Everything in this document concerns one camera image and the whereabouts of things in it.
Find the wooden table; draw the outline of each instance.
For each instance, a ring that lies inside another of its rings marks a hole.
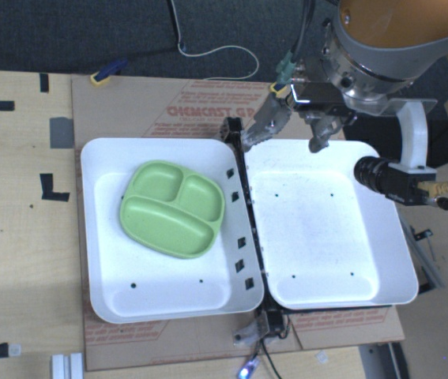
[[[19,343],[21,356],[0,358],[0,377],[48,378],[54,354],[83,352],[80,253],[74,150],[51,148],[51,118],[72,118],[70,75],[0,72],[0,343]],[[41,199],[40,174],[54,175],[54,191],[69,201]],[[273,356],[285,378],[365,378],[357,347]],[[85,373],[88,378],[235,377],[243,358]],[[254,378],[274,377],[262,359]]]

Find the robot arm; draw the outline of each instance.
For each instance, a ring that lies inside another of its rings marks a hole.
[[[331,135],[359,113],[392,114],[401,126],[401,161],[362,159],[356,179],[404,205],[443,203],[448,208],[424,187],[435,180],[435,170],[426,167],[425,119],[435,101],[388,97],[448,54],[448,0],[326,1],[337,5],[337,11],[326,24],[322,57],[311,61],[308,77],[298,77],[299,47],[314,10],[314,0],[305,0],[299,37],[280,62],[255,124],[244,132],[243,149],[278,133],[292,112],[311,126],[312,152],[324,149]]]

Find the white wire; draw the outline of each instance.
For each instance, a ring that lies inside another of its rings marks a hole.
[[[209,54],[214,54],[218,51],[222,51],[224,49],[238,49],[241,51],[245,51],[247,52],[254,60],[255,60],[255,70],[248,74],[247,76],[242,76],[242,77],[207,77],[205,80],[245,80],[247,78],[250,78],[252,76],[254,76],[259,69],[260,66],[260,62],[258,60],[258,57],[254,54],[254,52],[252,52],[250,49],[246,49],[245,47],[241,47],[239,45],[224,45],[222,47],[217,47],[215,49],[212,49],[210,51],[207,52],[202,52],[200,54],[187,54],[186,52],[184,52],[181,48],[181,38],[182,38],[182,34],[179,31],[179,21],[178,21],[178,13],[176,12],[176,7],[175,7],[175,0],[171,0],[171,6],[173,9],[173,14],[175,17],[175,23],[176,23],[176,30],[178,31],[178,42],[177,42],[177,47],[178,47],[178,52],[180,54],[182,54],[183,56],[185,56],[186,58],[200,58],[202,56],[206,56]]]

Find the cardboard sheet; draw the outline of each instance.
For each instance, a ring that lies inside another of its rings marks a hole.
[[[269,94],[268,87],[266,83],[255,82],[113,77],[105,86],[96,88],[88,76],[72,76],[87,370],[251,353],[249,347],[233,344],[232,332],[252,322],[253,312],[126,325],[106,323],[93,313],[88,294],[80,154],[85,143],[98,137],[218,137],[226,117],[240,117],[247,127]],[[276,138],[310,136],[309,127],[293,116]],[[404,338],[394,307],[294,314],[291,322],[290,335],[285,340],[271,342],[270,352]]]

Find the white tray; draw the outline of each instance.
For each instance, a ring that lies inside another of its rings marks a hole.
[[[203,256],[168,256],[123,231],[121,197],[133,173],[150,160],[188,167],[223,190],[224,220]],[[98,316],[129,323],[246,312],[260,304],[264,286],[238,167],[227,145],[206,139],[101,138],[83,148],[81,169],[90,299]]]
[[[395,204],[360,185],[369,145],[271,140],[246,153],[271,295],[292,309],[411,302],[418,282]]]

